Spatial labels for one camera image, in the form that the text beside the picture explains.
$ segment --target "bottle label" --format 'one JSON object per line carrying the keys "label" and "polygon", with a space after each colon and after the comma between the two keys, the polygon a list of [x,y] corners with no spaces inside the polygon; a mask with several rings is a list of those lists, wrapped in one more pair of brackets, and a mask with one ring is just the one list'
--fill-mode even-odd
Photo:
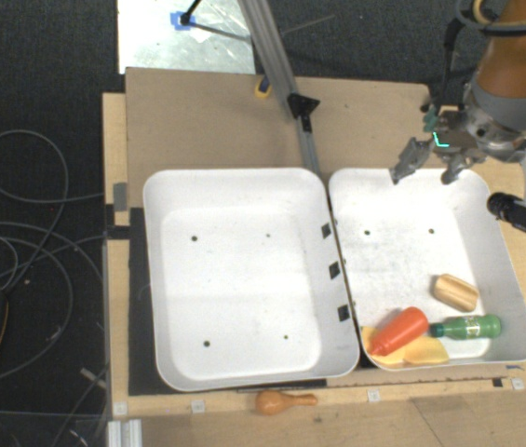
{"label": "bottle label", "polygon": [[476,317],[465,317],[465,332],[467,339],[474,339],[479,337],[480,326]]}

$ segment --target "black floor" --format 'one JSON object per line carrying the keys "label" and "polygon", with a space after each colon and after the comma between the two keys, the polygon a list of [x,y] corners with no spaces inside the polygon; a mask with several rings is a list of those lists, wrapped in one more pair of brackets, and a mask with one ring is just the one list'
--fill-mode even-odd
{"label": "black floor", "polygon": [[[297,75],[422,82],[433,92],[438,88],[441,40],[455,0],[270,1],[283,30],[335,15],[286,35]],[[0,194],[0,222],[49,229],[61,209],[58,200],[93,195],[67,202],[55,232],[71,240],[93,237],[82,247],[99,269],[104,229],[101,95],[124,90],[116,42],[116,0],[0,0],[0,135],[18,131],[0,136],[0,186],[17,196],[55,200],[36,204]],[[461,34],[447,102],[459,101],[462,81],[483,47],[481,36]],[[69,171],[68,196],[53,147],[21,131],[45,136],[61,150]],[[13,240],[22,264],[44,235],[32,227],[0,224],[0,237]],[[45,248],[65,245],[52,236]],[[0,350],[0,411],[64,414],[58,417],[63,422],[91,388],[80,370],[99,373],[105,360],[101,280],[78,249],[61,251],[57,258],[61,268],[49,258],[35,260],[9,294],[11,314]],[[11,263],[0,241],[0,273]],[[71,302],[67,277],[74,300],[62,330]],[[33,364],[1,377],[51,345]],[[99,414],[104,398],[95,387],[77,411]],[[61,423],[55,424],[57,432]],[[9,428],[23,425],[11,422]],[[71,434],[63,436],[61,445],[73,445],[74,437],[66,436]]]}

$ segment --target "wooden table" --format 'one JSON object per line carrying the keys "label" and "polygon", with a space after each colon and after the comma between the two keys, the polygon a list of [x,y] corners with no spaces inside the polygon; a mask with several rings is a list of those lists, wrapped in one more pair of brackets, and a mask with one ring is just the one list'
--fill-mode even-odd
{"label": "wooden table", "polygon": [[[103,96],[106,204],[118,228],[142,206],[142,186],[170,168],[301,166],[295,126],[257,78],[128,69],[126,94]],[[320,99],[312,116],[322,179],[343,167],[385,168],[422,138],[421,85],[299,78]],[[427,167],[442,167],[432,157]],[[521,195],[519,165],[475,167],[492,192]],[[526,301],[526,235],[502,226]],[[315,389],[316,408],[253,413],[254,394],[128,394],[129,246],[106,243],[106,304],[115,419],[142,418],[144,445],[526,445],[526,362],[417,372],[353,372]],[[378,390],[380,402],[369,402]],[[206,413],[192,414],[192,401]]]}

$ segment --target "white tray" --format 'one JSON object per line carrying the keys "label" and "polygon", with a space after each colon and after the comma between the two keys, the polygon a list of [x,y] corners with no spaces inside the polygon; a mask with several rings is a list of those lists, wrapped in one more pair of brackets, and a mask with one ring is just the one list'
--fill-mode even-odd
{"label": "white tray", "polygon": [[431,294],[436,278],[449,273],[478,287],[474,313],[497,315],[503,330],[494,340],[441,338],[448,365],[525,360],[526,306],[498,222],[486,209],[488,187],[469,170],[443,185],[441,173],[418,170],[398,185],[387,169],[342,169],[331,177],[357,321],[381,328],[411,305],[431,322],[462,316]]}
{"label": "white tray", "polygon": [[166,170],[143,197],[156,364],[170,386],[325,378],[357,365],[357,328],[317,176]]}

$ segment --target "green light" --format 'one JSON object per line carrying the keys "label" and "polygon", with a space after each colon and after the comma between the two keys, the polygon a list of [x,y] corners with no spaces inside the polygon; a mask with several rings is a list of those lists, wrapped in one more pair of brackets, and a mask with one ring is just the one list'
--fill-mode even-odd
{"label": "green light", "polygon": [[434,137],[434,142],[437,144],[437,147],[449,147],[450,144],[447,144],[447,143],[441,143],[439,140],[438,140],[438,134],[436,132],[433,132],[432,133],[432,137]]}

